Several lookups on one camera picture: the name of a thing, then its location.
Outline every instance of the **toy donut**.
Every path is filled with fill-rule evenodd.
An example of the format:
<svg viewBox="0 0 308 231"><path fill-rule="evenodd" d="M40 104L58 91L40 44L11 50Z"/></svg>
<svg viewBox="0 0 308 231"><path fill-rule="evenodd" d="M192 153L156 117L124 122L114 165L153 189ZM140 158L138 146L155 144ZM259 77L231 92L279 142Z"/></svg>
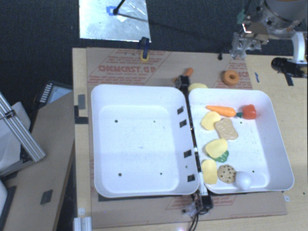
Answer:
<svg viewBox="0 0 308 231"><path fill-rule="evenodd" d="M235 86L239 80L239 74L234 70L227 70L222 77L223 82L228 86Z"/></svg>

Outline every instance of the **black pole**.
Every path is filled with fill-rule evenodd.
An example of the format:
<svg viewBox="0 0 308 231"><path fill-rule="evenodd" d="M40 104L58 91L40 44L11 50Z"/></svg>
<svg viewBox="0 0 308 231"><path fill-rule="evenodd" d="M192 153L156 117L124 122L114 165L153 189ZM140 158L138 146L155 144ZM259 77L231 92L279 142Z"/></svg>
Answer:
<svg viewBox="0 0 308 231"><path fill-rule="evenodd" d="M122 0L119 5L113 10L113 14L117 15L117 13L119 12L120 7L122 6L122 4L125 2L125 0Z"/></svg>

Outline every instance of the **dark floor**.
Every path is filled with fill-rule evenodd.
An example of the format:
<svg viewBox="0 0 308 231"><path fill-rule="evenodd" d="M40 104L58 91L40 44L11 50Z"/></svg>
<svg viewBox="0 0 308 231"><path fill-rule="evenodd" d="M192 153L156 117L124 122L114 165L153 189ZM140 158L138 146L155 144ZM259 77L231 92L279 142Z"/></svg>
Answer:
<svg viewBox="0 0 308 231"><path fill-rule="evenodd" d="M146 0L153 50L219 52L228 46L247 0ZM251 8L256 6L254 0ZM0 0L0 91L30 113L48 80L72 84L73 47L136 48L136 43L78 36L78 0ZM290 55L290 41L262 54Z"/></svg>

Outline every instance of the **table top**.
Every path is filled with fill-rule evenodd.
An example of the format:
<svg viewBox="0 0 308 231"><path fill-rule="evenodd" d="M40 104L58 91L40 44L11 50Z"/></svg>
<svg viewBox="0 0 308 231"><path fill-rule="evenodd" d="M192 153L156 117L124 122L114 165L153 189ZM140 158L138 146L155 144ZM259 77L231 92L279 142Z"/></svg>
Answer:
<svg viewBox="0 0 308 231"><path fill-rule="evenodd" d="M85 49L74 49L74 85L75 105L78 90L86 92L85 78L87 70ZM253 89L261 90L270 97L277 122L282 134L283 142L293 170L295 183L293 188L283 194L290 201L286 203L287 215L239 218L225 220L199 221L196 230L306 230L308 226L308 162L307 162L307 79L293 79L294 86L288 86L284 75L277 74L270 63L275 56L248 55L245 59ZM80 110L80 116L87 116L87 110ZM87 133L87 126L78 126L76 132ZM76 147L82 147L85 140L76 140ZM90 215L91 203L89 172L89 152L76 151L77 162L77 206L86 210L86 216ZM170 223L160 225L130 226L119 228L94 229L96 231L154 231L154 230L187 230L191 223Z"/></svg>

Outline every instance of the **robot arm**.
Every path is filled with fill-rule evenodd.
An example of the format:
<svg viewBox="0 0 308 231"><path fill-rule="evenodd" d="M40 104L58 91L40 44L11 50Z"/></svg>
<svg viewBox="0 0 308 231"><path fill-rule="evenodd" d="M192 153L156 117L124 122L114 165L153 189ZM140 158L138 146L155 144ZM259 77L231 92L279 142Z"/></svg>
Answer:
<svg viewBox="0 0 308 231"><path fill-rule="evenodd" d="M292 77L307 77L307 62L304 59L307 32L294 31L294 26L299 25L303 19L308 25L307 6L308 0L260 0L259 6L251 14L246 14L246 6L240 21L243 28L239 33L233 34L230 50L232 58L239 56L243 59L246 57L246 50L260 50L270 39L291 39L294 57L287 61L296 66L296 71L290 74L279 69L279 66L273 68Z"/></svg>

